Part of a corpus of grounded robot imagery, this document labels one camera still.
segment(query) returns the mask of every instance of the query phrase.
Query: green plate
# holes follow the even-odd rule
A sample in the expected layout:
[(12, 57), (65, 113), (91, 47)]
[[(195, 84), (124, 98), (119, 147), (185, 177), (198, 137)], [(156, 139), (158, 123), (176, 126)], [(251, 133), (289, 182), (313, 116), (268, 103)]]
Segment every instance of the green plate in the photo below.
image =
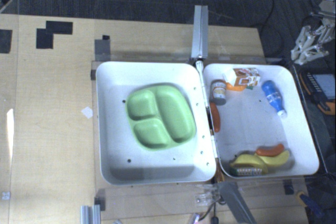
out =
[(183, 144), (196, 133), (190, 107), (173, 86), (154, 86), (130, 94), (126, 111), (136, 140), (147, 150)]

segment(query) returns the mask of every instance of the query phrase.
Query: blue bottle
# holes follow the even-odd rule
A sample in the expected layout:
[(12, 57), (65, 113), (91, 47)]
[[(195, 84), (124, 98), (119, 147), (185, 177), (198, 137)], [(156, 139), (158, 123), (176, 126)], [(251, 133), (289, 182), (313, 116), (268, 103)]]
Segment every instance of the blue bottle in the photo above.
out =
[(282, 98), (274, 82), (268, 80), (261, 86), (261, 88), (264, 91), (269, 104), (277, 110), (278, 115), (285, 115), (286, 112), (282, 106)]

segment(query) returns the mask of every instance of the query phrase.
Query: banana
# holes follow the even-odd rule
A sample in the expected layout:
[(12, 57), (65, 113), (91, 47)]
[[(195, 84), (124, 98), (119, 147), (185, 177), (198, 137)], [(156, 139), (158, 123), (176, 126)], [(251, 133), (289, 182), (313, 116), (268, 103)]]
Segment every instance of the banana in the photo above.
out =
[(232, 163), (231, 167), (244, 167), (252, 166), (255, 168), (260, 168), (263, 174), (268, 173), (268, 168), (260, 156), (255, 156), (251, 154), (241, 154)]
[(289, 158), (289, 151), (283, 151), (274, 157), (258, 156), (268, 167), (278, 167), (284, 165)]

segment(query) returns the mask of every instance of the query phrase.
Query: wooden tabletop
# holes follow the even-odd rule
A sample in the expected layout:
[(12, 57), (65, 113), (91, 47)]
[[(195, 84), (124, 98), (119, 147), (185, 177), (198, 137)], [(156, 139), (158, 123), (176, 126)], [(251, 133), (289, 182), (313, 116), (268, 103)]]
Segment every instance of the wooden tabletop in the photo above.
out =
[[(53, 49), (36, 49), (36, 29), (46, 28), (47, 20), (73, 22), (72, 35), (55, 34)], [(11, 194), (10, 200), (0, 202), (0, 223), (79, 223), (80, 207), (92, 206), (97, 194), (93, 118), (82, 113), (86, 107), (93, 108), (90, 71), (95, 39), (109, 35), (116, 57), (183, 58), (191, 51), (193, 26), (0, 15), (0, 29), (13, 30), (11, 52), (0, 54), (0, 96), (10, 100), (0, 111), (0, 187)], [(252, 28), (210, 26), (208, 47), (213, 58), (252, 56), (262, 61), (264, 56), (258, 32)], [(11, 163), (7, 137), (2, 133), (10, 108), (15, 113)], [(262, 187), (255, 184), (239, 187), (258, 223), (308, 223), (295, 196), (285, 195), (282, 181)], [(293, 186), (306, 190), (302, 179), (294, 180)], [(119, 188), (121, 198), (115, 196), (113, 212), (102, 212), (102, 223), (120, 218), (123, 224), (185, 224), (191, 210), (205, 210), (190, 200), (178, 214), (164, 208), (151, 211), (144, 205), (146, 199), (157, 199), (161, 206), (181, 197), (181, 193), (165, 195), (163, 190), (156, 196), (155, 188), (150, 197), (147, 189), (136, 199), (123, 195), (132, 190)], [(235, 223), (227, 205), (217, 209), (221, 223)]]

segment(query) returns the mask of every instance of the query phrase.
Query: white bottle cap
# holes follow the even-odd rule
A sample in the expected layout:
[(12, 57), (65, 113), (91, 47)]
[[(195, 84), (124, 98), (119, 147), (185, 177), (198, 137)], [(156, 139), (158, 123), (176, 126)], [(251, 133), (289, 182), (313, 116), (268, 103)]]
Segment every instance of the white bottle cap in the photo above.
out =
[(284, 117), (287, 115), (286, 111), (283, 109), (283, 110), (279, 110), (278, 111), (278, 115), (281, 116), (281, 117)]

